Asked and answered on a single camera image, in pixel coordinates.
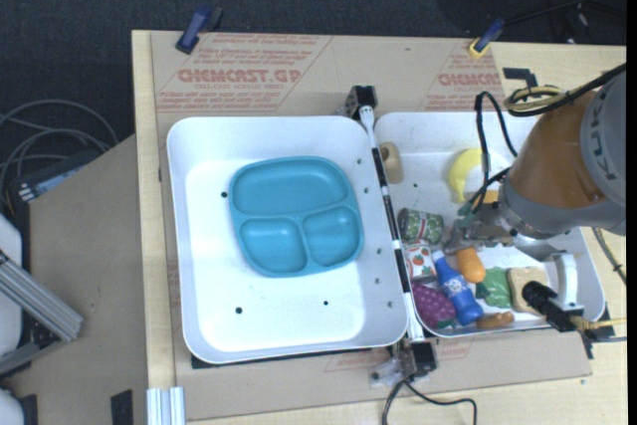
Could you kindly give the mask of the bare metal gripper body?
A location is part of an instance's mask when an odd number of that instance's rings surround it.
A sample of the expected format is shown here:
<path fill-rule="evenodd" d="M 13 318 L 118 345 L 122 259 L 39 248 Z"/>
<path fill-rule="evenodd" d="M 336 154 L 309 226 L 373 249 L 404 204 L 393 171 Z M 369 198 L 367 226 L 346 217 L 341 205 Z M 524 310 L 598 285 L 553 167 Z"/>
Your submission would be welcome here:
<path fill-rule="evenodd" d="M 514 247 L 527 256 L 544 261 L 553 255 L 550 235 L 525 223 L 508 206 L 481 205 L 462 219 L 463 248 Z"/>

